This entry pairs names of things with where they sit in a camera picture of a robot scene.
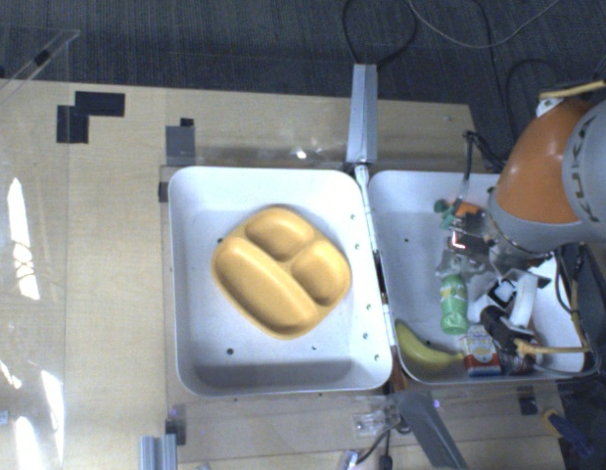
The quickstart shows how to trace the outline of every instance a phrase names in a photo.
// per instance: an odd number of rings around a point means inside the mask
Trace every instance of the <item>green bottle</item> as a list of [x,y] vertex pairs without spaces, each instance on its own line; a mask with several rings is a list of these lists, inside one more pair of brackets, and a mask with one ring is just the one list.
[[442,330],[446,334],[465,334],[470,327],[466,318],[468,311],[468,290],[459,275],[447,275],[442,279]]

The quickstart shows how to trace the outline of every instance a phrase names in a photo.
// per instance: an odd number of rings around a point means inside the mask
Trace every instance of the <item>wooden surface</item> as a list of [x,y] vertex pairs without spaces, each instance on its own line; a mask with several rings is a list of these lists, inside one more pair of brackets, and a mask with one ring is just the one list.
[[[141,436],[163,433],[167,398],[178,388],[166,377],[163,239],[157,195],[165,126],[193,118],[199,147],[288,149],[308,144],[338,148],[346,143],[349,102],[32,82],[13,105],[21,111],[13,108],[1,127],[20,130],[18,120],[28,116],[26,102],[35,100],[45,114],[39,117],[35,137],[52,140],[56,106],[73,103],[76,90],[124,93],[126,110],[124,117],[91,117],[89,144],[70,146],[64,463],[69,469],[125,470],[138,467]],[[51,95],[57,91],[62,93],[60,100]],[[460,135],[470,127],[470,114],[462,106],[382,102],[379,107],[380,140],[393,142],[394,147],[386,148],[394,148],[395,155],[413,157],[414,168],[424,162],[456,169],[462,161]],[[42,313],[39,318],[40,326],[47,325]],[[186,392],[177,394],[187,396]],[[521,416],[513,398],[475,395],[447,394],[443,411],[449,431],[475,468],[562,467],[556,441],[535,417]],[[552,388],[544,387],[537,396],[540,407],[560,407]],[[351,447],[352,412],[341,411],[338,402],[331,403],[333,407],[324,414],[322,409],[301,409],[300,414],[291,412],[280,420],[262,411],[261,400],[253,409],[234,403],[223,401],[213,407],[201,399],[187,401],[192,419],[209,431],[210,457],[221,458],[210,462],[213,470],[333,469],[341,456],[337,449],[344,448],[342,444]],[[337,415],[345,421],[331,421]],[[281,428],[285,433],[286,422],[298,424],[293,432],[297,439],[275,446],[273,435],[280,434]],[[335,440],[325,441],[323,447],[334,450],[321,447],[316,450],[322,452],[313,454],[227,460],[233,455],[312,451],[314,427],[328,422],[337,427]],[[0,432],[0,455],[8,452],[5,442],[12,441],[5,433]],[[370,442],[359,440],[360,447]],[[393,445],[396,469],[428,468],[413,436],[396,437]],[[183,470],[204,461],[204,456],[184,450]],[[0,468],[13,468],[12,457],[0,456]],[[365,468],[374,468],[372,463]]]

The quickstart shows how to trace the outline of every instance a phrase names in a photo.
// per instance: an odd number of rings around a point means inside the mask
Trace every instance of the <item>dark floor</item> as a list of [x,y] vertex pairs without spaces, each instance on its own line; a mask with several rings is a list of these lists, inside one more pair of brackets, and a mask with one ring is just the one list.
[[[478,1],[496,41],[553,0]],[[12,73],[50,32],[45,28],[76,28],[69,66],[75,81],[349,96],[345,2],[0,0],[0,60]],[[483,15],[470,0],[414,3],[454,37],[487,42]],[[391,52],[414,21],[395,0],[358,0],[347,25],[356,54],[373,62]],[[605,56],[606,0],[562,0],[492,54],[456,46],[418,24],[408,49],[381,71],[380,96],[467,103],[477,129],[504,156],[529,120],[539,88],[590,77]],[[527,59],[547,64],[513,69]],[[500,94],[512,70],[504,110]],[[45,74],[68,75],[57,67]]]

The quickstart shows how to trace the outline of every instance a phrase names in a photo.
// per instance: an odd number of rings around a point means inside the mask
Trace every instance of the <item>yellow plate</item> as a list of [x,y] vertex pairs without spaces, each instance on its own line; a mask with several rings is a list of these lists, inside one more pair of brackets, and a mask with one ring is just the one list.
[[258,212],[235,228],[215,249],[211,274],[255,326],[281,339],[313,329],[350,287],[342,253],[282,207]]

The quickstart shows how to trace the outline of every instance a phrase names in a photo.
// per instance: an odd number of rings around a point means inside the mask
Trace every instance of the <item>banana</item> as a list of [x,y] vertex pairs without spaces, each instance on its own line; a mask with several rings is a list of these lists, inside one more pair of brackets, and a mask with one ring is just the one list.
[[430,371],[440,371],[456,361],[463,360],[461,352],[447,353],[429,348],[400,320],[396,321],[396,338],[405,357]]

